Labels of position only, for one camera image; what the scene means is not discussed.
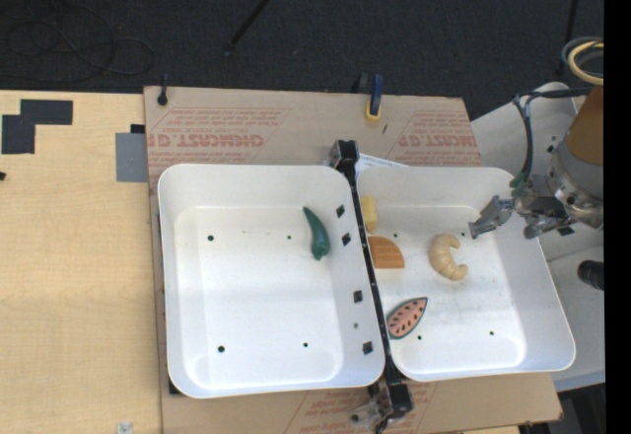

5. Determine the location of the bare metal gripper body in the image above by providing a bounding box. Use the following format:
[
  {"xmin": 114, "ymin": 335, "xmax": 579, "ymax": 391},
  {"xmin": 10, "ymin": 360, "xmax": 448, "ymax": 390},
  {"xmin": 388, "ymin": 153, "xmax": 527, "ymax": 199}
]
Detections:
[{"xmin": 512, "ymin": 174, "xmax": 604, "ymax": 232}]

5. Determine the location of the beige toy croissant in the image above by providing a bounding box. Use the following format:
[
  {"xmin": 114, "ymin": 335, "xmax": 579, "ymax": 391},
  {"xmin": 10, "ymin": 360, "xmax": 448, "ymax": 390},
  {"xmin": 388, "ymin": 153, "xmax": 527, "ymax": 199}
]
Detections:
[{"xmin": 427, "ymin": 232, "xmax": 469, "ymax": 282}]

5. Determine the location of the white plastic tray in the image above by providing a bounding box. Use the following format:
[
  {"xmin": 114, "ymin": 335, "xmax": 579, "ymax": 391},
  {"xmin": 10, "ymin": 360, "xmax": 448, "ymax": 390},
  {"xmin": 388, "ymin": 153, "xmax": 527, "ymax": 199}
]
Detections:
[
  {"xmin": 157, "ymin": 163, "xmax": 386, "ymax": 399},
  {"xmin": 355, "ymin": 166, "xmax": 577, "ymax": 383}
]

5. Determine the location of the orange toy bread slice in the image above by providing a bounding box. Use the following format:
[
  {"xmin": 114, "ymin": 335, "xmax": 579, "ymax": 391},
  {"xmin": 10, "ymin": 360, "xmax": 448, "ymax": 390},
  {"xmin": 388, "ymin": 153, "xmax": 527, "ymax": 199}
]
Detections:
[{"xmin": 367, "ymin": 235, "xmax": 406, "ymax": 270}]

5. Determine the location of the pale yellow toy cheese block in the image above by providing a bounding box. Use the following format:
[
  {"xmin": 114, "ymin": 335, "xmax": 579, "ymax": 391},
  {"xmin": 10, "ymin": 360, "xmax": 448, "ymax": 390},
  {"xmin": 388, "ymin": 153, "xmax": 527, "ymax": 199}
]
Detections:
[{"xmin": 359, "ymin": 195, "xmax": 379, "ymax": 235}]

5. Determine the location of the thin black rod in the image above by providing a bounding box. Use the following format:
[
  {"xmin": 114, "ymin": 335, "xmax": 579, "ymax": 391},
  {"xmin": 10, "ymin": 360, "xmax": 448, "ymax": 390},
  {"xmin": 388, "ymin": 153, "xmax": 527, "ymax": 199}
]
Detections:
[{"xmin": 340, "ymin": 159, "xmax": 406, "ymax": 397}]

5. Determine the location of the pink toy watermelon slice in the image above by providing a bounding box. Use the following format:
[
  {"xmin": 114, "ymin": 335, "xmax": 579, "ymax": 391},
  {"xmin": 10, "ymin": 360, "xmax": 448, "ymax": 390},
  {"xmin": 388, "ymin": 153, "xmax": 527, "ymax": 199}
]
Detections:
[{"xmin": 385, "ymin": 296, "xmax": 429, "ymax": 341}]

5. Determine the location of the green toy pepper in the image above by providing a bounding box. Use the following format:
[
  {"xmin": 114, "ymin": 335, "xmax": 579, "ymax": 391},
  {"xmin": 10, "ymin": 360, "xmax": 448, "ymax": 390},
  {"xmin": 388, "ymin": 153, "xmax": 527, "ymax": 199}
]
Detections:
[{"xmin": 302, "ymin": 206, "xmax": 331, "ymax": 261}]

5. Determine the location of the brown cardboard board red print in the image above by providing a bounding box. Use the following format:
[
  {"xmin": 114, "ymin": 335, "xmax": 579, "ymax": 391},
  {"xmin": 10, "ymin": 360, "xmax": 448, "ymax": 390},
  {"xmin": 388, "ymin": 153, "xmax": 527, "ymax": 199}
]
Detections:
[{"xmin": 142, "ymin": 85, "xmax": 564, "ymax": 434}]

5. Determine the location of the black cylinder on white bracket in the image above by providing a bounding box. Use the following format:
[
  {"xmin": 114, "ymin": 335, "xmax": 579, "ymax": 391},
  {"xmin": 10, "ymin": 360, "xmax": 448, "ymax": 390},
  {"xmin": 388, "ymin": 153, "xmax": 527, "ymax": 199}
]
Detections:
[{"xmin": 577, "ymin": 259, "xmax": 604, "ymax": 292}]

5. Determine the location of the black block with wires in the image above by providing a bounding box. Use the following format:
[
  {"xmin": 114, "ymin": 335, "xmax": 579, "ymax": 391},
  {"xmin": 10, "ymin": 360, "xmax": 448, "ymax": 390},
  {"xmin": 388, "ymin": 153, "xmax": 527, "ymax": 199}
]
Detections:
[
  {"xmin": 383, "ymin": 381, "xmax": 415, "ymax": 419},
  {"xmin": 328, "ymin": 139, "xmax": 361, "ymax": 172}
]

